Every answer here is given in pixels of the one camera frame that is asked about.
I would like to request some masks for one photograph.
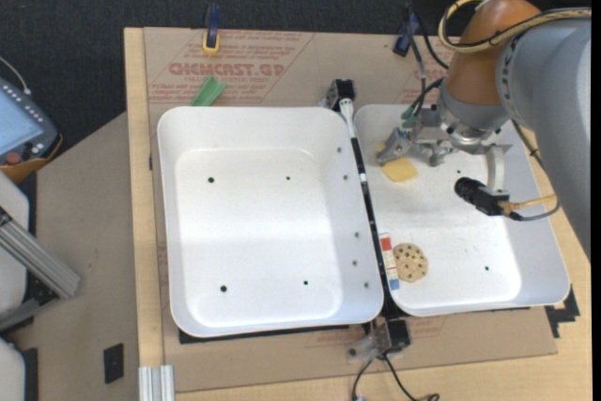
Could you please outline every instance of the wooden edge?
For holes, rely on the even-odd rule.
[[[164,347],[154,192],[149,165],[151,144],[144,29],[126,28],[124,44],[139,363],[159,367],[164,362]]]

